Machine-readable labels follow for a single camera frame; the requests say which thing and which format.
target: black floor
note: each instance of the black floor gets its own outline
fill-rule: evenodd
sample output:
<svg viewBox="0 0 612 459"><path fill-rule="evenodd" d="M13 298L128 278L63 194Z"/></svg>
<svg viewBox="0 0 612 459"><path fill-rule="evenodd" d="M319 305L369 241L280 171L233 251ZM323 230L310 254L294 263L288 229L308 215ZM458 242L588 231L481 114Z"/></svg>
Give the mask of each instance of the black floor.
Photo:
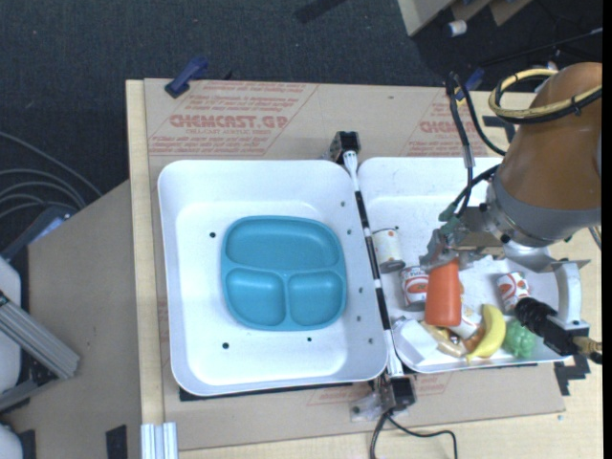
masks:
<svg viewBox="0 0 612 459"><path fill-rule="evenodd" d="M210 78L441 86L450 71L467 78L493 58L602 26L602 0L535 0L501 27L484 10L455 38L442 33L451 19L444 11L410 38L397 0L0 0L0 132L104 193L127 179L129 78L174 77L205 55ZM601 61L601 36L485 66L480 88L549 59ZM0 251L41 211L20 209L38 204L26 195L73 202L39 173L7 173L24 168L61 177L84 204L97 197L0 136Z"/></svg>

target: red object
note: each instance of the red object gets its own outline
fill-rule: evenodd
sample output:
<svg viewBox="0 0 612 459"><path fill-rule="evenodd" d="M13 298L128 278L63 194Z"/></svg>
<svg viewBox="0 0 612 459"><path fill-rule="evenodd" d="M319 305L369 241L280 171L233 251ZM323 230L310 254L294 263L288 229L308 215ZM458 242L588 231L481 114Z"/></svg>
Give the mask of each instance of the red object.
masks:
<svg viewBox="0 0 612 459"><path fill-rule="evenodd" d="M459 260L429 272L425 322L433 326L457 326L461 323L461 282Z"/></svg>

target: blue clamp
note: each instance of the blue clamp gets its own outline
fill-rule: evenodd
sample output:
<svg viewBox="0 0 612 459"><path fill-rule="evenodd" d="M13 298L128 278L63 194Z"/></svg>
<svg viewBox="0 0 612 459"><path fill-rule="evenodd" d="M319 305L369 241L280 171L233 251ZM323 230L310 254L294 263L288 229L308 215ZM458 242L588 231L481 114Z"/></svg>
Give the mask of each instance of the blue clamp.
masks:
<svg viewBox="0 0 612 459"><path fill-rule="evenodd" d="M164 89L174 98L189 90L187 82L192 79L204 78L208 71L208 60L203 56L191 59L181 73L168 83Z"/></svg>

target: blue plate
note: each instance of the blue plate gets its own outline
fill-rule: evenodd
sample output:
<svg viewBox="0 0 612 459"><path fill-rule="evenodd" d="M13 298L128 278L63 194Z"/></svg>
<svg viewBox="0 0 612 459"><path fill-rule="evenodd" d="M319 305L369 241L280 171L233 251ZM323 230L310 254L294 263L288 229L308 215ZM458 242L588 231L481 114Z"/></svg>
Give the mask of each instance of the blue plate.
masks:
<svg viewBox="0 0 612 459"><path fill-rule="evenodd" d="M260 330L316 330L336 321L346 306L341 245L312 219L239 219L223 240L221 276L229 311Z"/></svg>

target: yellow banana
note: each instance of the yellow banana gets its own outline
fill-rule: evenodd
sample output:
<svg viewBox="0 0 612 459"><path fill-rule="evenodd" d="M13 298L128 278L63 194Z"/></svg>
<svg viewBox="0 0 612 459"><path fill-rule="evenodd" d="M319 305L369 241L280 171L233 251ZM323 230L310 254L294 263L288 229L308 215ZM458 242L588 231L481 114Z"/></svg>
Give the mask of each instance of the yellow banana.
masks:
<svg viewBox="0 0 612 459"><path fill-rule="evenodd" d="M506 337L506 320L499 308L492 304L483 304L482 319L485 326L485 335L476 348L466 355L468 363L474 357L487 358L492 356L499 350Z"/></svg>

